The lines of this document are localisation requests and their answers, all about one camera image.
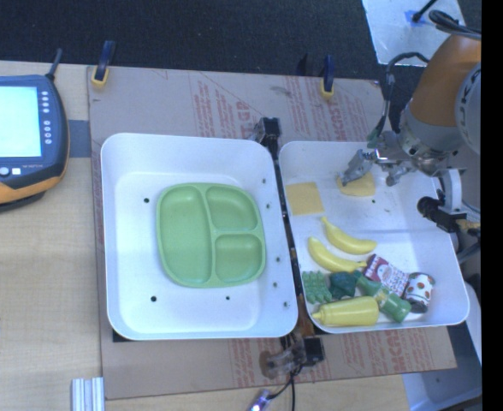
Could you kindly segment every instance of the black carpet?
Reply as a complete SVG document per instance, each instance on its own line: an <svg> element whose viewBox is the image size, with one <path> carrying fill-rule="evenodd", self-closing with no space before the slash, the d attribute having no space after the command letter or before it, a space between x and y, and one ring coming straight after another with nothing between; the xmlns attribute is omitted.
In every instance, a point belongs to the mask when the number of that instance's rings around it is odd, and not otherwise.
<svg viewBox="0 0 503 411"><path fill-rule="evenodd" d="M481 28L482 0L458 2ZM327 54L335 77L382 80L385 69L361 0L0 0L0 60L50 63L62 48L62 63L95 64L107 39L117 66L296 74L308 53L311 75ZM394 106L420 73L395 72Z"/></svg>

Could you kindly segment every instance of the clamp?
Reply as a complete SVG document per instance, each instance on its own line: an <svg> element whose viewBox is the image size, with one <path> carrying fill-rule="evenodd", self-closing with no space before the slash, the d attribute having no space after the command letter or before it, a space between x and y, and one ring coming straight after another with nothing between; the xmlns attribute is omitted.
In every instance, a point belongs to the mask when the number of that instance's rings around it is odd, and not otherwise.
<svg viewBox="0 0 503 411"><path fill-rule="evenodd" d="M308 53L299 60L297 64L297 76L306 76L306 62L309 57ZM331 55L326 55L323 59L323 68L320 75L323 78L320 80L320 94L326 100L330 100L334 95L334 59Z"/></svg>
<svg viewBox="0 0 503 411"><path fill-rule="evenodd" d="M98 87L104 86L109 76L109 64L115 55L116 42L105 41L99 56L99 63L92 72L92 84Z"/></svg>
<svg viewBox="0 0 503 411"><path fill-rule="evenodd" d="M334 60L331 55L326 55L323 59L320 76L323 76L320 81L320 94L324 99L330 100L334 95Z"/></svg>

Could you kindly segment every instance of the toy banana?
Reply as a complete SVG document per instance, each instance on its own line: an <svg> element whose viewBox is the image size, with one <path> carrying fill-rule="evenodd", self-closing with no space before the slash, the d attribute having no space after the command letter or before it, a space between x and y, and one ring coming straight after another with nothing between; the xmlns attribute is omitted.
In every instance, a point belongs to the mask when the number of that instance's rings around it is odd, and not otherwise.
<svg viewBox="0 0 503 411"><path fill-rule="evenodd" d="M333 225L323 216L322 222L326 228L326 236L329 243L349 254L367 254L371 253L377 246L377 242L371 239L358 239L345 233L339 227Z"/></svg>
<svg viewBox="0 0 503 411"><path fill-rule="evenodd" d="M309 254L322 268L331 272L353 272L357 268L366 266L364 260L355 262L349 259L343 259L342 257L336 256L331 253L322 241L316 237L309 237L308 241Z"/></svg>

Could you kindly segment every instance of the cheese slice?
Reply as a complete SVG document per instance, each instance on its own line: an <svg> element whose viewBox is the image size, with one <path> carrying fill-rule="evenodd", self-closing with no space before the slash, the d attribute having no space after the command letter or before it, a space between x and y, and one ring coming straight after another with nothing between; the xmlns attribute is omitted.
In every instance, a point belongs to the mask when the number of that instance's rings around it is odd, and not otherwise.
<svg viewBox="0 0 503 411"><path fill-rule="evenodd" d="M286 199L293 215L323 213L323 204L315 182L298 182L286 186Z"/></svg>
<svg viewBox="0 0 503 411"><path fill-rule="evenodd" d="M361 176L357 180L348 182L346 186L343 186L338 176L337 186L339 186L339 190L342 193L349 196L373 196L375 194L375 182L373 181L373 175L370 171L366 172L364 176Z"/></svg>

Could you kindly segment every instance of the green plate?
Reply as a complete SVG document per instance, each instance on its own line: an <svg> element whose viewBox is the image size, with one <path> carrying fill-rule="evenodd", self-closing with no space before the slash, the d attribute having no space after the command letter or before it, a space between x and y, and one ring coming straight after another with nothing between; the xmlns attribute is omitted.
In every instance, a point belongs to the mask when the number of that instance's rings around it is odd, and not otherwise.
<svg viewBox="0 0 503 411"><path fill-rule="evenodd" d="M257 204L244 189L226 184L164 189L157 202L157 243L164 270L184 286L248 283L265 267Z"/></svg>

